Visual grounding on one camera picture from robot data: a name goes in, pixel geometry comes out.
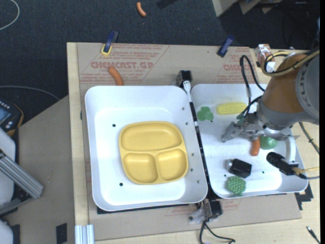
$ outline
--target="wire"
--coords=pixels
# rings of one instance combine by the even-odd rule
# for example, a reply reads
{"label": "wire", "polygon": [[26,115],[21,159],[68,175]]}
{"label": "wire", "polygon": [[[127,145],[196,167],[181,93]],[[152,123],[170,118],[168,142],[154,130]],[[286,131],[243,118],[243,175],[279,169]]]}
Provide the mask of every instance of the wire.
{"label": "wire", "polygon": [[305,172],[311,172],[311,171],[316,171],[316,170],[319,170],[319,166],[312,167],[312,168],[307,168],[307,169],[305,169]]}
{"label": "wire", "polygon": [[308,132],[307,132],[307,130],[306,130],[304,124],[303,124],[302,122],[299,122],[299,125],[300,125],[302,131],[304,132],[305,136],[306,136],[307,139],[309,140],[309,143],[312,144],[312,146],[315,148],[316,152],[319,154],[319,146],[316,145],[315,142],[314,142],[314,139],[312,139],[312,138],[310,137],[310,135],[308,134]]}
{"label": "wire", "polygon": [[250,71],[252,72],[252,76],[253,76],[253,79],[254,79],[256,85],[260,88],[260,90],[265,91],[265,89],[263,89],[263,88],[260,86],[259,82],[257,81],[257,78],[256,78],[255,73],[254,73],[254,69],[253,69],[253,66],[252,66],[252,63],[250,62],[249,58],[248,58],[246,55],[243,55],[243,56],[240,58],[240,66],[241,66],[242,68],[244,68],[244,59],[246,59],[247,62],[248,62],[248,65],[249,65],[249,67],[250,67]]}
{"label": "wire", "polygon": [[12,24],[13,24],[13,23],[18,19],[19,14],[20,14],[20,8],[19,8],[19,5],[16,3],[16,1],[14,1],[14,0],[9,0],[9,1],[13,2],[13,3],[16,5],[17,10],[18,10],[18,12],[17,12],[17,16],[16,16],[16,18],[15,18],[14,20],[12,20],[9,24],[7,24],[7,25],[1,27],[1,28],[0,28],[0,31],[3,30],[3,29],[5,29],[5,28],[7,28],[7,27],[9,27],[10,25],[12,25]]}
{"label": "wire", "polygon": [[320,241],[317,238],[315,232],[309,226],[307,226],[306,228],[307,228],[308,232],[310,233],[310,235],[312,235],[312,237],[320,244]]}
{"label": "wire", "polygon": [[218,236],[218,235],[216,235],[209,227],[208,227],[208,225],[207,225],[207,222],[209,221],[209,219],[206,219],[205,221],[203,221],[202,222],[202,226],[201,226],[201,229],[200,229],[200,244],[204,244],[203,243],[203,241],[202,241],[202,234],[203,234],[203,230],[204,230],[204,228],[206,227],[209,231],[210,231],[210,233],[213,235],[213,236],[215,236],[215,237],[217,237],[217,238],[221,238],[221,239],[226,239],[226,240],[229,240],[230,242],[228,243],[228,244],[231,244],[231,243],[235,243],[236,241],[234,240],[234,239],[232,239],[232,238],[227,238],[227,237],[221,237],[221,236]]}
{"label": "wire", "polygon": [[304,57],[303,59],[297,61],[295,64],[293,64],[292,66],[283,69],[283,70],[278,70],[276,72],[268,72],[267,69],[267,64],[269,63],[269,61],[271,61],[273,58],[278,57],[278,56],[288,56],[289,53],[288,52],[276,52],[274,54],[270,54],[269,56],[266,57],[265,62],[264,62],[264,67],[262,68],[262,71],[265,75],[267,76],[282,76],[285,75],[291,71],[294,71],[296,69],[298,69],[302,64],[306,63],[307,61],[311,60],[312,58],[314,58],[315,56],[317,56],[319,54],[319,47],[316,47],[313,50],[310,50],[309,52],[306,53],[306,57]]}
{"label": "wire", "polygon": [[57,97],[56,95],[50,93],[50,92],[47,92],[45,90],[42,90],[42,89],[39,89],[39,88],[35,88],[35,87],[26,87],[26,86],[0,86],[0,88],[20,88],[20,89],[30,89],[30,90],[35,90],[35,91],[38,91],[38,92],[42,92],[42,93],[45,93],[47,95],[50,95],[51,97],[55,98],[56,100],[60,100],[59,97]]}
{"label": "wire", "polygon": [[254,69],[253,69],[253,66],[249,60],[249,58],[246,56],[246,55],[243,55],[241,56],[240,60],[239,60],[239,64],[241,66],[241,72],[242,72],[242,75],[243,75],[243,79],[244,79],[244,82],[245,82],[245,85],[246,85],[246,88],[247,88],[247,96],[248,96],[248,105],[247,107],[244,109],[244,111],[242,112],[241,116],[244,116],[246,117],[247,114],[249,113],[249,109],[250,109],[250,106],[253,104],[253,102],[251,101],[251,91],[250,91],[250,87],[249,87],[249,83],[248,83],[248,80],[247,80],[247,77],[246,77],[246,74],[245,74],[245,67],[244,67],[244,59],[248,62],[249,64],[249,67],[250,67],[250,70],[251,70],[251,73],[252,73],[252,76],[253,76],[253,79],[255,81],[255,84],[260,88],[260,90],[262,91],[265,91],[265,89],[263,89],[259,82],[257,81],[256,79],[256,76],[254,74]]}
{"label": "wire", "polygon": [[320,178],[320,176],[318,175],[318,176],[314,176],[314,177],[307,177],[307,176],[305,176],[304,174],[299,174],[298,175],[300,178],[302,178],[302,179],[305,179],[305,180],[315,180],[315,179],[319,179]]}

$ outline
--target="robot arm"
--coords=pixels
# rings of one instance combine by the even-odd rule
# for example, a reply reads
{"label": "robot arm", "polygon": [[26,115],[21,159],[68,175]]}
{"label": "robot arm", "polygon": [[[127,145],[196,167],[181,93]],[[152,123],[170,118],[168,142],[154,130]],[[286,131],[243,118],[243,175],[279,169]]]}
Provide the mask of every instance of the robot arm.
{"label": "robot arm", "polygon": [[[287,55],[278,69],[269,73],[266,66],[274,55],[269,55],[262,67],[272,78],[264,94],[251,102],[257,102],[256,112],[244,114],[244,110],[237,117],[239,120],[227,127],[221,138],[223,142],[240,134],[252,142],[261,135],[278,141],[288,140],[290,136],[285,130],[295,123],[319,124],[319,48],[305,54]],[[276,166],[285,159],[272,154],[268,161]],[[293,174],[291,172],[289,169],[285,173]]]}

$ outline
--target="black cable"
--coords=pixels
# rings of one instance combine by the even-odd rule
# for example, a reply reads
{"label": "black cable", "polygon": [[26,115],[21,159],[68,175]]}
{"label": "black cable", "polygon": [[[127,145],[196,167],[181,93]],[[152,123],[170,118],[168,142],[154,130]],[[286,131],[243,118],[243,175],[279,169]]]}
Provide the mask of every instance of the black cable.
{"label": "black cable", "polygon": [[255,76],[255,73],[254,73],[253,66],[252,66],[252,64],[251,64],[251,62],[250,62],[250,60],[249,60],[249,58],[248,58],[246,55],[243,55],[243,56],[240,58],[240,66],[242,67],[242,74],[245,75],[245,72],[243,72],[243,69],[244,69],[244,59],[246,59],[246,61],[248,62],[248,65],[249,65],[249,67],[250,67],[250,71],[252,72],[252,76],[253,76],[253,79],[254,79],[254,81],[255,81],[255,84],[260,88],[260,90],[262,90],[262,91],[264,92],[265,89],[263,89],[263,88],[260,86],[259,82],[257,81],[256,76]]}
{"label": "black cable", "polygon": [[[253,105],[254,103],[258,102],[261,98],[262,98],[262,96],[259,96],[259,97],[255,98],[255,99],[250,103],[250,106]],[[245,113],[245,112],[247,111],[248,107],[250,107],[250,106],[247,106],[247,107],[242,111],[242,113]]]}
{"label": "black cable", "polygon": [[313,177],[307,177],[305,176],[304,174],[300,173],[298,175],[298,177],[300,177],[301,179],[305,179],[305,180],[315,180],[315,179],[319,179],[320,178],[320,175],[318,176],[313,176]]}
{"label": "black cable", "polygon": [[48,92],[48,91],[45,91],[45,90],[42,90],[42,89],[39,89],[39,88],[35,88],[35,87],[26,87],[26,86],[14,86],[14,85],[8,85],[8,86],[0,86],[0,88],[19,88],[19,89],[30,89],[30,90],[35,90],[37,92],[42,92],[42,93],[45,93],[47,95],[50,95],[51,97],[55,98],[56,100],[60,100],[59,97],[57,97],[56,95]]}
{"label": "black cable", "polygon": [[[320,11],[320,3],[310,3],[310,2],[296,2],[294,4],[284,4],[284,3],[267,3],[267,4],[259,4],[256,7],[264,8],[264,7],[272,7],[277,9],[283,13],[283,21],[282,21],[282,36],[283,41],[287,48],[291,46],[291,40],[293,34],[297,31],[300,31],[300,34],[303,34],[303,42],[309,48],[310,41],[308,41],[310,34],[313,32],[311,24],[314,22],[314,18],[319,16]],[[304,16],[294,16],[291,12],[304,12],[306,13],[306,18]],[[284,19],[288,18],[297,28],[295,28],[291,34],[289,35],[289,40],[287,41],[285,37],[285,28],[284,28]]]}
{"label": "black cable", "polygon": [[[246,77],[246,74],[245,74],[245,67],[244,67],[244,59],[248,62],[249,64],[249,67],[250,67],[250,70],[251,70],[251,73],[252,73],[252,76],[253,76],[253,79],[255,81],[255,84],[259,87],[260,90],[262,91],[265,91],[265,89],[263,89],[259,82],[257,81],[256,79],[256,76],[254,74],[254,69],[253,69],[253,66],[249,60],[249,58],[246,56],[246,55],[243,55],[241,56],[240,60],[239,60],[239,64],[241,66],[241,72],[242,72],[242,75],[243,75],[243,79],[244,79],[244,82],[245,82],[245,85],[246,85],[246,88],[249,89],[249,93],[250,93],[250,87],[249,87],[249,83],[248,83],[248,80],[247,80],[247,77]],[[242,112],[243,113],[243,116],[247,116],[247,114],[249,113],[249,109],[250,109],[250,106],[252,105],[252,101],[251,101],[251,95],[248,96],[248,105],[247,107],[245,108],[245,110]]]}
{"label": "black cable", "polygon": [[195,205],[197,206],[198,209],[200,209],[201,205],[202,205],[202,202],[196,203]]}
{"label": "black cable", "polygon": [[305,52],[304,53],[306,55],[306,57],[302,58],[301,60],[296,61],[295,64],[293,64],[292,66],[289,66],[283,70],[278,70],[276,72],[267,72],[267,64],[275,57],[279,57],[279,56],[288,56],[288,53],[275,53],[275,54],[270,54],[269,56],[266,57],[265,62],[264,62],[264,68],[262,68],[262,71],[264,74],[268,75],[268,76],[281,76],[283,75],[283,73],[287,73],[291,70],[296,70],[298,68],[300,68],[300,66],[304,63],[306,63],[307,61],[310,61],[311,59],[313,59],[314,57],[316,57],[319,54],[319,46],[317,46],[316,48]]}
{"label": "black cable", "polygon": [[302,131],[304,132],[305,136],[307,137],[309,143],[312,144],[312,146],[314,147],[314,149],[316,150],[316,152],[319,154],[319,147],[314,143],[313,139],[309,136],[304,124],[302,122],[299,122],[299,125],[302,129]]}
{"label": "black cable", "polygon": [[317,238],[316,234],[314,233],[314,231],[313,231],[309,226],[307,226],[307,230],[308,230],[308,232],[310,233],[310,235],[312,235],[312,237],[317,241],[317,243],[320,244],[320,241],[319,241],[319,239]]}
{"label": "black cable", "polygon": [[233,238],[227,238],[227,237],[221,237],[221,236],[218,236],[216,235],[207,225],[207,222],[209,221],[209,219],[206,219],[205,221],[202,222],[202,226],[201,226],[201,229],[200,229],[200,244],[204,244],[203,241],[202,241],[202,234],[203,234],[203,230],[204,228],[206,227],[210,233],[217,237],[217,238],[221,238],[221,239],[226,239],[226,240],[229,240],[230,242],[228,244],[231,244],[231,243],[235,243],[236,241],[233,239]]}

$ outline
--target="yellow divided plate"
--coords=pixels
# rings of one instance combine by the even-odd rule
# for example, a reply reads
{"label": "yellow divided plate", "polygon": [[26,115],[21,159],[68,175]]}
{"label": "yellow divided plate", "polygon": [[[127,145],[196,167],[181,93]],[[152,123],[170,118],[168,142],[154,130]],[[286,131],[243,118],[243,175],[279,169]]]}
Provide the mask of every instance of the yellow divided plate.
{"label": "yellow divided plate", "polygon": [[176,181],[188,170],[183,136],[169,122],[146,121],[127,125],[120,132],[119,149],[126,175],[137,184]]}

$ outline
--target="dark carpet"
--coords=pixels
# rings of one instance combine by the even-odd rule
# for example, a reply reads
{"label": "dark carpet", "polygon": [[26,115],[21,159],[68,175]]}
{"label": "dark carpet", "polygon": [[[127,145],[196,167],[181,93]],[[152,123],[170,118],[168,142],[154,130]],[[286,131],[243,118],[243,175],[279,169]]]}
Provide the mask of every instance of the dark carpet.
{"label": "dark carpet", "polygon": [[[212,0],[14,0],[16,22],[0,30],[0,97],[33,118],[68,94],[67,42],[105,42],[110,30],[120,43],[221,45],[228,34],[234,46],[310,49],[318,30],[320,0],[284,0],[264,14],[256,7],[243,15],[234,4],[219,18]],[[141,1],[147,17],[135,9]],[[17,7],[0,0],[0,28]]]}

